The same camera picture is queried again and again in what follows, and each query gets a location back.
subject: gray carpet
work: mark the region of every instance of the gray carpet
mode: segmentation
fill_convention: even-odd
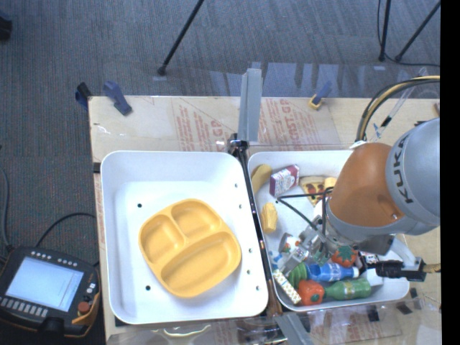
[[[392,0],[380,61],[386,0],[205,0],[160,76],[197,0],[0,0],[13,22],[0,41],[9,242],[32,245],[66,214],[95,213],[88,113],[75,101],[81,82],[94,95],[112,80],[125,95],[239,96],[242,74],[262,68],[263,96],[311,97],[331,81],[330,97],[370,98],[422,67],[440,73],[441,9],[394,61],[438,1]],[[439,95],[430,84],[412,97]],[[42,246],[96,262],[95,221],[69,218]],[[0,344],[39,340],[0,323]],[[87,337],[61,344],[104,344],[102,311]]]

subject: white tray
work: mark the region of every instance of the white tray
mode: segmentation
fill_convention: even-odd
[[[339,173],[348,159],[351,151],[337,150],[337,151],[292,151],[292,152],[258,152],[253,154],[248,161],[248,171],[252,171],[261,164],[268,164],[271,166],[273,172],[283,169],[284,167],[296,164],[300,168],[300,176],[309,175],[326,175],[338,177]],[[284,196],[292,194],[303,194],[304,191],[301,187],[297,186]],[[265,183],[254,196],[257,207],[257,214],[260,215],[262,207],[266,202],[275,203],[276,198],[269,193],[269,183]],[[299,211],[312,219],[317,211],[313,210],[312,204],[307,198],[291,198],[288,200]],[[267,247],[267,252],[277,251],[282,235],[287,232],[293,236],[298,236],[306,228],[306,222],[302,220],[299,215],[290,210],[287,206],[281,203],[275,204],[277,209],[277,228],[271,234],[265,234],[264,240]],[[394,252],[388,252],[386,256],[379,256],[381,260],[385,259],[399,259]],[[280,302],[292,311],[315,311],[318,309],[335,308],[346,305],[359,305],[365,303],[378,303],[392,300],[399,300],[403,298],[409,291],[409,282],[404,278],[389,279],[384,277],[381,285],[372,287],[372,294],[368,298],[355,299],[355,300],[327,300],[322,304],[317,305],[294,305],[289,297],[284,293],[278,285],[276,285],[276,294]]]
[[[255,316],[268,301],[243,169],[223,152],[116,151],[101,163],[109,302],[125,323],[174,323]],[[186,198],[214,208],[238,239],[239,266],[194,298],[157,280],[138,245],[141,225]]]

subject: wooden table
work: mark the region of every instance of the wooden table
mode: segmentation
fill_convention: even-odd
[[[91,128],[91,146],[95,167],[94,185],[98,219],[99,253],[101,262],[101,284],[107,344],[166,344],[159,330],[149,331],[151,326],[116,326],[111,312],[106,272],[106,246],[104,241],[104,215],[101,189],[101,175],[98,167],[102,159],[115,150],[175,150],[223,152],[226,140],[238,128],[238,97],[168,97],[168,96],[126,96],[133,112],[121,115],[108,97],[95,96],[88,100]],[[359,119],[368,98],[326,98],[319,110],[308,107],[309,98],[262,98],[259,142],[251,144],[250,152],[262,150],[322,150],[346,149],[353,144]],[[371,123],[380,125],[397,99],[386,101],[372,117]],[[391,144],[418,121],[438,116],[438,99],[409,99],[386,128],[381,142]],[[368,126],[370,137],[372,124]],[[422,236],[399,236],[416,257],[426,263],[441,261],[441,228]],[[404,342],[415,344],[423,340],[426,344],[441,343],[441,274],[428,274],[425,282],[412,282],[418,299],[409,295],[405,305],[411,313],[403,314],[397,303],[389,304],[388,313],[396,318],[399,329],[386,329],[387,334],[372,333],[363,326],[316,328],[315,316],[311,317],[312,340],[315,330],[332,343],[342,344],[364,339],[361,345],[393,344]],[[214,323],[197,332],[195,344],[236,343],[234,323]]]

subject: black wire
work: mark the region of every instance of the black wire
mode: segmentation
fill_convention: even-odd
[[[40,245],[40,243],[42,242],[42,240],[48,235],[48,233],[51,231],[51,229],[53,227],[55,227],[56,225],[58,225],[61,221],[64,221],[70,217],[73,217],[73,216],[90,216],[90,217],[93,217],[93,218],[96,218],[93,214],[91,213],[87,213],[87,212],[73,212],[73,213],[69,213],[68,215],[65,215],[61,218],[59,218],[57,221],[53,222],[46,230],[45,232],[42,234],[42,236],[38,239],[37,243],[35,243],[35,247],[38,247]]]
[[[377,36],[379,37],[379,43],[380,47],[382,46],[382,38],[380,37],[380,4],[382,0],[379,0],[378,6],[377,6]],[[412,66],[433,66],[436,68],[440,68],[441,66],[438,64],[430,64],[430,63],[404,63],[401,61],[393,60],[390,56],[387,55],[386,52],[383,53],[385,57],[390,60],[391,62],[395,64],[400,64],[400,65],[412,65]]]
[[[325,201],[326,199],[326,194],[330,193],[331,190],[333,189],[334,187],[328,187],[326,188],[324,191],[322,192],[317,192],[317,193],[302,193],[302,194],[291,194],[291,195],[281,195],[279,197],[276,198],[277,201],[281,202],[282,204],[284,204],[285,206],[287,206],[288,208],[290,208],[291,210],[293,210],[294,212],[297,213],[297,215],[299,215],[302,219],[304,219],[305,221],[308,222],[308,225],[310,225],[310,227],[312,229],[314,229],[315,231],[318,231],[318,227],[316,227],[316,225],[313,224],[313,222],[307,217],[305,216],[303,213],[301,213],[296,207],[294,207],[293,205],[289,204],[288,202],[285,202],[283,201],[283,199],[288,199],[288,198],[300,198],[300,197],[315,197],[315,196],[323,196],[323,202]],[[323,224],[323,233],[324,231],[326,230],[326,221],[325,221],[325,216],[326,216],[326,207],[324,206],[324,203],[323,203],[323,215],[322,215],[322,224]]]
[[[356,139],[355,139],[355,142],[358,142],[359,140],[367,140],[367,135],[366,135],[366,129],[367,129],[367,126],[369,125],[369,122],[370,122],[370,119],[372,118],[372,115],[375,114],[375,112],[377,111],[377,109],[387,100],[389,99],[391,96],[394,96],[396,93],[399,93],[403,90],[406,90],[410,87],[414,87],[414,86],[419,86],[419,85],[422,85],[422,84],[428,84],[428,83],[439,83],[439,79],[423,79],[423,77],[417,77],[417,78],[411,78],[411,79],[408,79],[408,80],[403,80],[402,82],[399,82],[399,83],[395,83],[395,84],[392,84],[392,85],[389,85],[389,86],[386,86],[384,87],[382,90],[380,90],[378,92],[377,95],[375,95],[374,97],[372,97],[371,101],[367,104],[366,108],[364,109],[362,115],[361,115],[361,119],[359,120],[359,125],[358,125],[358,129],[356,131]],[[389,93],[388,96],[386,98],[383,98],[378,104],[377,106],[375,107],[375,109],[372,110],[371,113],[369,113],[369,109],[371,107],[371,105],[380,97],[381,93],[384,93],[387,89],[390,89],[392,87],[396,87],[396,86],[399,86],[401,84],[405,84],[406,86],[403,86],[402,88],[399,88],[397,90],[394,90],[393,92]],[[367,123],[366,124],[363,124],[363,121],[367,118]],[[390,119],[385,119],[385,121],[387,121],[387,125],[388,123],[391,121],[391,118]]]
[[[6,246],[9,246],[8,238],[6,237],[6,210],[8,209],[8,197],[9,197],[9,184],[8,177],[6,176],[5,170],[0,167],[1,174],[4,179],[4,202],[1,213],[1,238]]]

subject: yellow cable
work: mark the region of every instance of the yellow cable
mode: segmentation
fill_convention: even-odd
[[[389,97],[391,97],[392,94],[403,90],[406,87],[411,87],[413,86],[413,81],[429,81],[429,80],[434,80],[434,81],[439,81],[441,79],[440,75],[425,75],[423,77],[415,77],[411,79],[411,82],[408,83],[398,83],[394,85],[391,88],[388,88],[384,93],[382,93],[379,97],[377,97],[372,105],[369,107],[367,113],[363,115],[360,123],[359,123],[359,131],[358,131],[358,139],[363,140],[365,131],[367,128],[367,125],[369,123],[369,120],[371,119],[372,115],[374,112],[377,110],[377,108],[384,102],[386,101]]]

